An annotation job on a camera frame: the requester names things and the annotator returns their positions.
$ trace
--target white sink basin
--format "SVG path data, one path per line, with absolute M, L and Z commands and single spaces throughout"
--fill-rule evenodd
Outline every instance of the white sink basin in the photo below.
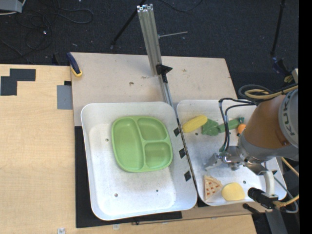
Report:
M 166 126 L 173 150 L 171 164 L 141 173 L 121 169 L 114 156 L 111 128 L 125 116 L 150 116 Z M 197 202 L 197 192 L 173 108 L 164 102 L 92 103 L 81 111 L 91 207 L 103 220 L 182 211 Z
M 225 100 L 223 102 L 223 110 L 236 104 L 239 103 Z M 232 118 L 244 117 L 244 123 L 247 123 L 254 109 L 255 106 L 234 107 L 228 111 L 229 120 Z M 205 115 L 209 119 L 217 121 L 219 124 L 223 123 L 218 100 L 183 100 L 177 106 L 177 113 L 182 125 L 198 115 Z M 236 129 L 230 130 L 230 133 L 230 145 L 236 146 L 238 143 Z M 217 136 L 203 135 L 201 133 L 201 128 L 198 128 L 193 132 L 184 133 L 183 136 L 193 169 L 198 196 L 202 201 L 205 200 L 204 175 L 218 179 L 223 186 L 228 183 L 236 182 L 242 186 L 245 192 L 245 198 L 240 201 L 226 201 L 222 197 L 221 192 L 216 193 L 205 202 L 207 205 L 220 206 L 253 202 L 248 196 L 248 190 L 251 187 L 266 191 L 264 176 L 254 174 L 247 167 L 240 166 L 238 170 L 232 171 L 227 164 L 221 163 L 219 166 L 213 167 L 208 171 L 205 170 L 205 164 L 209 158 L 213 156 L 214 153 L 219 152 L 219 148 L 224 142 L 224 133 L 220 133 Z M 274 176 L 286 186 L 276 158 L 267 161 L 267 168 L 268 170 L 277 170 Z M 275 183 L 274 186 L 275 194 L 278 195 L 279 200 L 283 199 L 286 196 L 285 190 L 278 183 Z

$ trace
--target black mat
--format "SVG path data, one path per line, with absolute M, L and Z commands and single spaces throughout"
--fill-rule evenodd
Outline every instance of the black mat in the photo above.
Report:
M 105 221 L 96 217 L 92 211 L 90 203 L 89 181 L 87 171 L 87 161 L 84 148 L 82 127 L 75 127 L 75 170 L 76 170 L 76 227 L 92 227 L 101 225 L 112 225 L 119 223 L 136 223 L 143 221 L 181 219 L 182 213 L 171 212 L 161 214 L 151 214 L 124 218 L 113 221 Z

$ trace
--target green plate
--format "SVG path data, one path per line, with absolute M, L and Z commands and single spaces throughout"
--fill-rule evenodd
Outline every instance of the green plate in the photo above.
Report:
M 173 158 L 166 126 L 147 116 L 121 117 L 112 125 L 115 159 L 127 172 L 148 172 L 163 169 Z

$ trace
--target metal rod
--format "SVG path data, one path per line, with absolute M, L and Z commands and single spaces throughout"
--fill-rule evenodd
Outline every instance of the metal rod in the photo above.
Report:
M 155 23 L 155 16 L 153 11 L 153 5 L 137 6 L 138 18 L 144 37 L 145 47 L 150 62 L 152 74 L 159 77 L 161 89 L 166 103 L 171 105 L 174 109 L 174 105 L 171 99 L 168 83 L 163 80 L 163 77 L 157 73 L 156 66 L 162 64 L 160 47 L 158 42 L 158 34 Z
M 185 34 L 187 33 L 187 31 L 184 31 L 184 32 L 179 32 L 179 33 L 172 33 L 172 34 L 167 34 L 167 35 L 158 35 L 158 39 L 161 38 L 161 37 L 168 37 L 168 36 L 174 36 L 174 35 L 179 35 L 179 34 Z
M 278 38 L 278 34 L 279 34 L 279 29 L 281 26 L 281 21 L 282 21 L 282 15 L 283 15 L 283 10 L 285 8 L 285 0 L 281 1 L 280 4 L 280 10 L 279 10 L 279 16 L 278 16 L 278 21 L 277 21 L 277 27 L 276 27 L 276 32 L 275 32 L 275 38 L 274 38 L 274 43 L 273 43 L 273 47 L 271 50 L 271 56 L 273 57 L 275 55 L 275 48 L 276 48 L 276 44 L 277 44 L 277 38 Z

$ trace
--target black floor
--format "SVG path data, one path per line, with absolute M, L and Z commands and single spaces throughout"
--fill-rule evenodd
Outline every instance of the black floor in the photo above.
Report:
M 0 63 L 67 65 L 67 52 L 146 55 L 137 15 L 118 35 L 141 1 L 27 0 L 22 13 L 0 15 Z M 285 75 L 272 68 L 273 57 L 283 60 L 286 72 L 298 68 L 299 0 L 285 0 L 285 6 L 283 0 L 150 3 L 160 36 L 187 31 L 161 37 L 161 55 L 224 58 L 236 92 L 246 84 L 283 86 Z M 259 234 L 268 233 L 264 223 L 265 216 L 255 220 Z

